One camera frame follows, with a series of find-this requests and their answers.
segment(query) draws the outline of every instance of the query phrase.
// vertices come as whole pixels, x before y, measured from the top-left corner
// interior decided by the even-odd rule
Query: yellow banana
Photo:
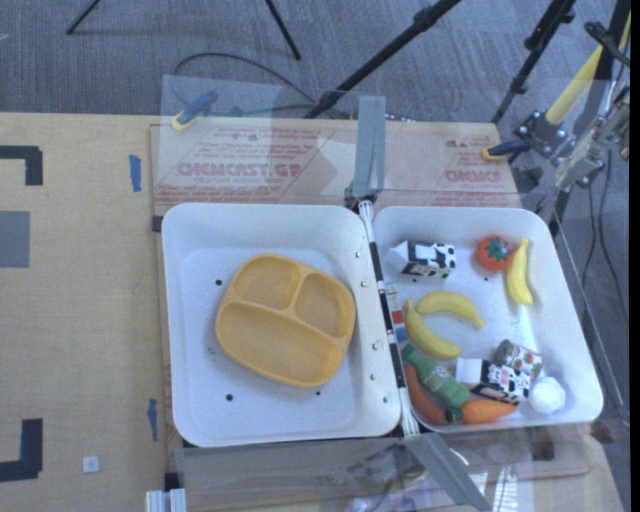
[[[513,260],[505,270],[507,290],[511,298],[518,304],[530,306],[533,304],[533,295],[527,284],[527,246],[529,240],[523,238],[520,247],[513,253]]]
[[[462,349],[449,340],[438,336],[424,323],[412,300],[406,301],[404,324],[409,338],[430,356],[436,359],[453,359],[462,353]]]
[[[472,322],[478,327],[486,325],[478,315],[473,301],[461,293],[438,290],[422,297],[416,304],[416,311],[421,315],[437,311],[451,311]]]

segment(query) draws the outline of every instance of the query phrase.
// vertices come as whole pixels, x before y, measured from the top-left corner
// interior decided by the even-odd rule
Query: white plastic tray
[[[369,245],[360,218],[339,206],[181,204],[162,223],[173,415],[201,447],[376,437],[400,418]],[[272,252],[342,281],[356,326],[338,373],[318,389],[268,380],[232,362],[215,317],[249,257]]]
[[[491,359],[500,341],[508,338],[543,355],[542,375],[555,377],[567,393],[561,410],[549,416],[536,413],[526,402],[500,420],[479,425],[425,424],[442,433],[519,428],[594,420],[601,412],[603,396],[591,354],[580,327],[556,248],[547,225],[524,209],[388,207],[374,219],[381,260],[390,247],[404,240],[443,242],[454,245],[457,266],[447,279],[401,275],[386,263],[382,271],[394,282],[399,300],[414,302],[434,290],[451,290],[471,298],[487,325],[476,329],[452,315],[433,314],[429,327],[454,341],[461,357]],[[514,247],[522,237],[530,240],[528,282],[534,295],[532,306],[519,306],[506,292],[502,272],[484,270],[473,252],[480,240],[499,234]],[[455,371],[455,360],[448,363]]]

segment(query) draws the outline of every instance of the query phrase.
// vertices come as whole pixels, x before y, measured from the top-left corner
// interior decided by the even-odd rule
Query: yellow divided plate
[[[334,277],[297,260],[259,254],[235,273],[216,336],[235,362],[298,387],[325,384],[349,347],[356,306]]]

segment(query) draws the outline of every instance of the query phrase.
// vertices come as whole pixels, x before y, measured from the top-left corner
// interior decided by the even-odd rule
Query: black tape
[[[382,304],[382,316],[384,317],[384,325],[387,329],[387,334],[393,332],[393,320],[391,319],[391,313],[389,313],[389,301],[387,300],[387,293],[384,290],[378,290],[380,295],[380,304]]]
[[[400,349],[398,345],[392,343],[389,345],[391,350],[391,360],[393,361],[393,369],[396,372],[396,382],[399,388],[406,388],[407,383],[404,380],[404,370],[402,369],[402,357],[400,357]]]
[[[151,230],[156,233],[162,232],[162,219],[164,217],[162,215],[154,215],[151,219]]]
[[[32,480],[42,471],[43,422],[42,418],[22,420],[20,458],[0,462],[0,482]]]
[[[380,265],[380,254],[378,253],[378,244],[370,242],[369,250],[371,251],[371,260],[373,261],[373,271],[376,275],[376,281],[384,281],[382,265]]]
[[[0,158],[24,160],[24,184],[28,186],[44,183],[42,172],[42,151],[38,146],[0,146]]]

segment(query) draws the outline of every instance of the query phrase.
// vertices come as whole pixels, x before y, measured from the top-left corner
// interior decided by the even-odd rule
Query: toy carrot
[[[427,420],[433,425],[442,425],[445,422],[445,414],[440,407],[431,401],[427,396],[415,367],[410,364],[403,365],[404,376],[407,381],[407,389],[409,390],[409,398],[411,405],[420,417]]]
[[[459,409],[450,408],[445,413],[447,422],[460,420],[462,423],[487,423],[515,412],[518,407],[499,400],[478,398],[467,400]]]

